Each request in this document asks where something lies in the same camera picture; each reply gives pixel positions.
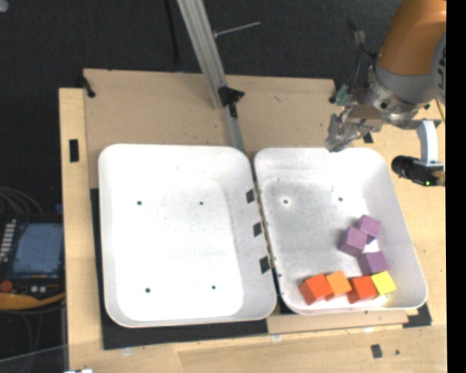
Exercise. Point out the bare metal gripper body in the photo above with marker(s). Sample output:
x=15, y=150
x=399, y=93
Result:
x=388, y=107

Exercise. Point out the brown cardboard board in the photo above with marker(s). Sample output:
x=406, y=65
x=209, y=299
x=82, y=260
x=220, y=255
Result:
x=155, y=111

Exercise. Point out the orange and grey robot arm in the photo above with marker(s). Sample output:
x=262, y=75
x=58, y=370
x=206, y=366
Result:
x=413, y=37

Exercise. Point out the purple cube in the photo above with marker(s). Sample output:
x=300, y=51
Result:
x=373, y=262
x=369, y=225
x=352, y=241

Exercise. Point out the yellow cube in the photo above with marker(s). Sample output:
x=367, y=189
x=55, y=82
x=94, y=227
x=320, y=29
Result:
x=383, y=282

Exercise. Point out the white plastic tray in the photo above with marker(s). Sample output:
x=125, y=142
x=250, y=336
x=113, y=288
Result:
x=178, y=239
x=310, y=224

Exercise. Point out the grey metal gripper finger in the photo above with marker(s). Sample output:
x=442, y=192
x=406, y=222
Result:
x=352, y=135
x=333, y=136

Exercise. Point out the black cylinder on white bracket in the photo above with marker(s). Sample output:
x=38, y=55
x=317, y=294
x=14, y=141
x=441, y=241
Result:
x=415, y=167

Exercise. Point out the light orange cube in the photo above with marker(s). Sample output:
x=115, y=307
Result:
x=338, y=283

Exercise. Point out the red-orange cube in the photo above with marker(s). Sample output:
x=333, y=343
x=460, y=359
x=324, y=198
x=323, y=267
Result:
x=363, y=288
x=315, y=289

